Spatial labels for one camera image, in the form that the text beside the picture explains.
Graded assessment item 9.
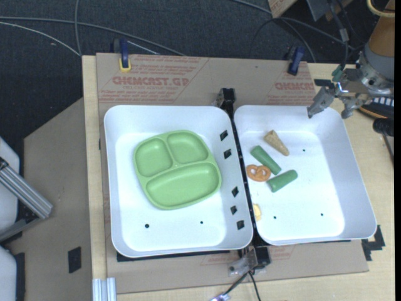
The white plastic tray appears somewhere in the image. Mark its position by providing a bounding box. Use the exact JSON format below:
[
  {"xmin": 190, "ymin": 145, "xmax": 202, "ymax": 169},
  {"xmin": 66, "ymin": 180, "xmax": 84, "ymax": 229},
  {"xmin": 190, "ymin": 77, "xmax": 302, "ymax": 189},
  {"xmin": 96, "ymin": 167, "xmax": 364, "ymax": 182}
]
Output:
[
  {"xmin": 233, "ymin": 104, "xmax": 378, "ymax": 247},
  {"xmin": 103, "ymin": 104, "xmax": 254, "ymax": 258}
]

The black cylinder on white bracket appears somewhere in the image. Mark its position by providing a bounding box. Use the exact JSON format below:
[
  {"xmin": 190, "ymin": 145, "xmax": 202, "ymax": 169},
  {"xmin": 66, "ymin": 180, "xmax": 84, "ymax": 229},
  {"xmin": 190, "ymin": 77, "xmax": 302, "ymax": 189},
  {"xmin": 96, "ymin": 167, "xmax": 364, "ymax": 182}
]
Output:
[{"xmin": 372, "ymin": 117, "xmax": 395, "ymax": 136}]

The tan ice cream cone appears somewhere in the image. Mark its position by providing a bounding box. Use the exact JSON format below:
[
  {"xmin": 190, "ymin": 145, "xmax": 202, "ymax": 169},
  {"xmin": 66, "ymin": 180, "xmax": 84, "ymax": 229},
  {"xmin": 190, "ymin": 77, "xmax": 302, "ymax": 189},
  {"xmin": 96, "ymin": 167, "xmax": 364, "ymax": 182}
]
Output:
[{"xmin": 263, "ymin": 129, "xmax": 290, "ymax": 157}]

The brown cardboard board red print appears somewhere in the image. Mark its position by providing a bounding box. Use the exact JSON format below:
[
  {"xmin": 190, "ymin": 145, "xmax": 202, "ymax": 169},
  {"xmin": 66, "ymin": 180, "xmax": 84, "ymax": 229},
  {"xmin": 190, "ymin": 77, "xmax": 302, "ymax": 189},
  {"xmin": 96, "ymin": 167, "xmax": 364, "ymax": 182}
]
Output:
[{"xmin": 95, "ymin": 52, "xmax": 370, "ymax": 295}]

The green divided plate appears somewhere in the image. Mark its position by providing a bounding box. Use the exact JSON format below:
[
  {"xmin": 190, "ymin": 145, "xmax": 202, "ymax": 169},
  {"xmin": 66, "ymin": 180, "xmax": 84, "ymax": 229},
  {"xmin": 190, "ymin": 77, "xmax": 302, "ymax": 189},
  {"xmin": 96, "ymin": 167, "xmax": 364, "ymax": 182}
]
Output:
[{"xmin": 132, "ymin": 129, "xmax": 222, "ymax": 211}]

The green toy cylinder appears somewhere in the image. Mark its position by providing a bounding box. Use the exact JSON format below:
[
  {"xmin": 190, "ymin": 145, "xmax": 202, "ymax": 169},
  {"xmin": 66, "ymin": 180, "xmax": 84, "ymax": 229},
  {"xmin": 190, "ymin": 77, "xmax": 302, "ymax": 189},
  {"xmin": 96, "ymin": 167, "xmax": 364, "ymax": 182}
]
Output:
[
  {"xmin": 249, "ymin": 145, "xmax": 282, "ymax": 176},
  {"xmin": 266, "ymin": 169, "xmax": 298, "ymax": 193}
]

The orange pretzel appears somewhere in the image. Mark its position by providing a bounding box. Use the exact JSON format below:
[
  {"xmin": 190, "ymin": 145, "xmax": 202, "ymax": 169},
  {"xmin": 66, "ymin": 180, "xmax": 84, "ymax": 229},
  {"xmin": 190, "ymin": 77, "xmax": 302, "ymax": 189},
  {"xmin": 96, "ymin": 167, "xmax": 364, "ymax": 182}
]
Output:
[{"xmin": 246, "ymin": 164, "xmax": 271, "ymax": 183}]

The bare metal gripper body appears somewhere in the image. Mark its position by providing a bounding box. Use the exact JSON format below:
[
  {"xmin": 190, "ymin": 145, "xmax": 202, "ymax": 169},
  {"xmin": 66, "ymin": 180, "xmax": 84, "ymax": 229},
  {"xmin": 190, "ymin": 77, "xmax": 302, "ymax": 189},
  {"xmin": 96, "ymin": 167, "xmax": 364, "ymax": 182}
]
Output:
[{"xmin": 336, "ymin": 63, "xmax": 395, "ymax": 107}]

